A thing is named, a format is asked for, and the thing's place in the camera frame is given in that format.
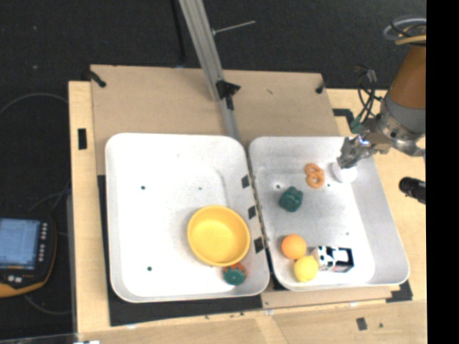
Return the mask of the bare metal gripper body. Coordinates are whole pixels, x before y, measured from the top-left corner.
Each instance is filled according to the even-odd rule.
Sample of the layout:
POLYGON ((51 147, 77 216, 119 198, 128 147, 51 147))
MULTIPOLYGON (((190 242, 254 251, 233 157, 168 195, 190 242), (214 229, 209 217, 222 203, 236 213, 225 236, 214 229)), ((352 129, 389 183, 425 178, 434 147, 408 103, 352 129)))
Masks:
POLYGON ((375 118, 365 122, 360 136, 371 144, 373 151, 387 153, 393 148, 408 156, 425 156, 425 149, 417 144, 424 135, 409 130, 389 112, 381 111, 375 118))

